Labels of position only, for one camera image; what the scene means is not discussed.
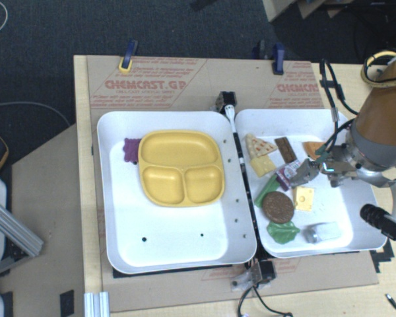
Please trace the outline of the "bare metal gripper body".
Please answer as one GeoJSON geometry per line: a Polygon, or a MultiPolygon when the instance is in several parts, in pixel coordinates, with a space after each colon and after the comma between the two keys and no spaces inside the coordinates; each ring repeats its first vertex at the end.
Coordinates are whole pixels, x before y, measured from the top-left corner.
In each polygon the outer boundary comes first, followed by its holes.
{"type": "Polygon", "coordinates": [[[357,179],[357,172],[368,165],[369,159],[353,143],[342,143],[323,151],[317,162],[319,171],[327,176],[331,187],[337,188],[348,178],[357,179]]]}

